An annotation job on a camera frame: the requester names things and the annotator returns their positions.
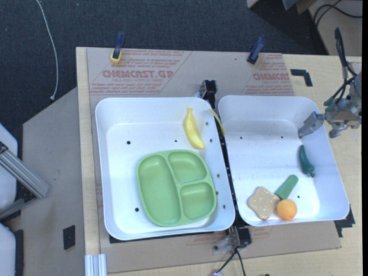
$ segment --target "toy orange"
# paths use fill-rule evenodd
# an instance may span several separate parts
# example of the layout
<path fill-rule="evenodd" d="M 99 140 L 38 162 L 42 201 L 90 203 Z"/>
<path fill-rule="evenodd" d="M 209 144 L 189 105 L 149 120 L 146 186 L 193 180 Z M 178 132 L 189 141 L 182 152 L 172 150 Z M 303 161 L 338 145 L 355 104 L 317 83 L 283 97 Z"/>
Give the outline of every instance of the toy orange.
<path fill-rule="evenodd" d="M 285 199 L 277 204 L 276 212 L 280 218 L 289 221 L 297 214 L 297 205 L 294 201 Z"/>

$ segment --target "table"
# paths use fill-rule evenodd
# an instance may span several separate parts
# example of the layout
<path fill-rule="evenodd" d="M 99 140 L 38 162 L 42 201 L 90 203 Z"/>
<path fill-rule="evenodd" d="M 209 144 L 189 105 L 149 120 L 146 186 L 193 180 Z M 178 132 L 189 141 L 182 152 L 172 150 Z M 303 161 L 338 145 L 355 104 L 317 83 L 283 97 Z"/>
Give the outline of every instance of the table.
<path fill-rule="evenodd" d="M 93 160 L 93 136 L 89 98 L 87 48 L 76 49 L 78 104 L 80 122 L 80 148 L 82 162 L 83 212 L 85 224 L 86 255 L 101 252 L 99 244 L 97 200 L 95 195 L 95 172 Z M 207 55 L 220 52 L 208 52 Z M 283 55 L 287 69 L 307 70 L 313 87 L 306 87 L 303 77 L 290 76 L 295 95 L 313 100 L 323 110 L 323 102 L 341 85 L 340 61 L 335 56 Z M 349 57 L 350 62 L 361 62 L 361 57 Z M 247 275 L 361 275 L 362 274 L 362 157 L 361 128 L 346 130 L 338 138 L 331 139 L 331 148 L 342 176 L 351 209 L 355 218 L 353 228 L 343 231 L 343 248 L 304 252 L 287 255 L 251 258 L 244 261 Z M 203 263 L 161 269 L 130 271 L 113 275 L 209 275 L 222 262 Z M 241 268 L 233 260 L 223 271 L 225 275 L 240 275 Z"/>

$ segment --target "green divided plate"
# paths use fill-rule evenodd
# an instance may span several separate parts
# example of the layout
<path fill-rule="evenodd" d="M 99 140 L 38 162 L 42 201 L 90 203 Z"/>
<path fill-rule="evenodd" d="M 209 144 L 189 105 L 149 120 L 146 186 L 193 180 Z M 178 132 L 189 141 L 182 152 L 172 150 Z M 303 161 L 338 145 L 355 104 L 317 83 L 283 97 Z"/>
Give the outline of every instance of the green divided plate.
<path fill-rule="evenodd" d="M 216 192 L 203 158 L 190 150 L 161 151 L 137 164 L 139 195 L 148 218 L 163 227 L 193 223 L 216 207 Z"/>

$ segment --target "yellow banana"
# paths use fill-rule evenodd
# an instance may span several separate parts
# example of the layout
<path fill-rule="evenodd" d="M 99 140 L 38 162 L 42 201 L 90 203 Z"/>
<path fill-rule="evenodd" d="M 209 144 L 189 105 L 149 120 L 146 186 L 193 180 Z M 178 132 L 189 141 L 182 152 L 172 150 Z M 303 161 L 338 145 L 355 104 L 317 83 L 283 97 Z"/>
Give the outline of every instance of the yellow banana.
<path fill-rule="evenodd" d="M 191 113 L 192 110 L 192 108 L 187 109 L 187 115 L 184 119 L 184 130 L 190 144 L 194 148 L 202 150 L 205 148 L 205 144 L 198 133 L 196 121 Z"/>

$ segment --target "white cable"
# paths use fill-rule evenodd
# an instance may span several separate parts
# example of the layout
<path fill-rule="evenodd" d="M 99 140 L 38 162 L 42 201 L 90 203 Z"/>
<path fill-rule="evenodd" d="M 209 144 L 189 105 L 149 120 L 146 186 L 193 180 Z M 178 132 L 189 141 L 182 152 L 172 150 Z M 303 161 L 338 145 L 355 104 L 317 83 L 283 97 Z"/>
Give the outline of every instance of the white cable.
<path fill-rule="evenodd" d="M 50 29 L 48 27 L 48 23 L 47 23 L 47 20 L 46 20 L 46 16 L 45 16 L 45 13 L 44 13 L 44 10 L 41 6 L 41 3 L 39 2 L 39 0 L 36 0 L 37 4 L 39 5 L 40 9 L 41 9 L 41 12 L 42 12 L 42 16 L 44 18 L 44 21 L 45 21 L 45 24 L 46 24 L 46 28 L 47 28 L 47 32 L 48 32 L 48 35 L 50 37 L 50 40 L 51 40 L 51 44 L 52 44 L 52 48 L 53 48 L 53 52 L 55 54 L 55 61 L 56 61 L 56 85 L 55 85 L 55 91 L 53 92 L 52 96 L 50 97 L 51 100 L 55 100 L 55 95 L 56 95 L 56 92 L 58 90 L 58 85 L 59 85 L 59 64 L 58 64 L 58 54 L 56 53 L 56 48 L 55 48 L 55 45 L 53 43 L 53 39 L 52 39 L 52 36 L 51 36 L 51 32 L 50 32 Z"/>

